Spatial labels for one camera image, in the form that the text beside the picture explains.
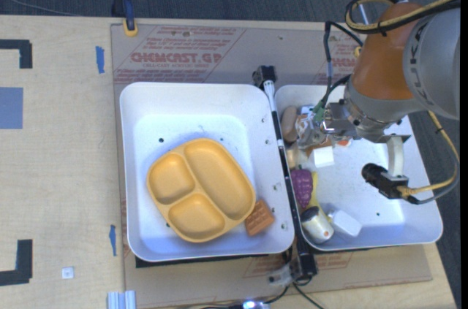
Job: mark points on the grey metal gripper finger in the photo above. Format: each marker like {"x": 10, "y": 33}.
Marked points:
{"x": 309, "y": 134}
{"x": 321, "y": 141}

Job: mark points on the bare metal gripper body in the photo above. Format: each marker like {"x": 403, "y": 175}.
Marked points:
{"x": 345, "y": 121}

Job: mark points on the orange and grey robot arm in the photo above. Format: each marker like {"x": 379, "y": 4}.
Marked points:
{"x": 387, "y": 63}

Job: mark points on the orange and white packet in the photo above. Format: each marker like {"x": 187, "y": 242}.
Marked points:
{"x": 302, "y": 122}

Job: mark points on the white cube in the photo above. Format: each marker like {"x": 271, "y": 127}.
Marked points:
{"x": 323, "y": 157}

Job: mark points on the orange and white pizza slice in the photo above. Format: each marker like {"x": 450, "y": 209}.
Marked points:
{"x": 344, "y": 143}

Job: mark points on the tan bread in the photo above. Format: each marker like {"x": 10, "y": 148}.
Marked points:
{"x": 289, "y": 123}

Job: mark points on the beige round biscuit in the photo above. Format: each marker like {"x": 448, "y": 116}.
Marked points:
{"x": 294, "y": 158}

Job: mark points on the thin black and white rod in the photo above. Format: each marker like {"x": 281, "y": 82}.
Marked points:
{"x": 282, "y": 154}

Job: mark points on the purple grapes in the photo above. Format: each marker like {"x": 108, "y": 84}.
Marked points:
{"x": 302, "y": 187}

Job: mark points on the white plastic tray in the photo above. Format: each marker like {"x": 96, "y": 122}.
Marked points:
{"x": 204, "y": 106}
{"x": 365, "y": 198}

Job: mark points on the cream can with black lid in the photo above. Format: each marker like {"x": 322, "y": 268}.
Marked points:
{"x": 318, "y": 225}

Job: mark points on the white plastic bottle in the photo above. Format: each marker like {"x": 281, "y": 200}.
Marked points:
{"x": 345, "y": 223}

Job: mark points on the brown biscuit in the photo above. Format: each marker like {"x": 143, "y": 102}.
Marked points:
{"x": 259, "y": 218}

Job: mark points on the brown cardboard board red print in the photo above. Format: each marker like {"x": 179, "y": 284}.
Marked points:
{"x": 234, "y": 55}

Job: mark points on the orange divided plate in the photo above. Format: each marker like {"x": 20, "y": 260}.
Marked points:
{"x": 204, "y": 187}

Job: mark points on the black cylinder on white bracket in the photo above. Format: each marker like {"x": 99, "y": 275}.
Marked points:
{"x": 384, "y": 179}

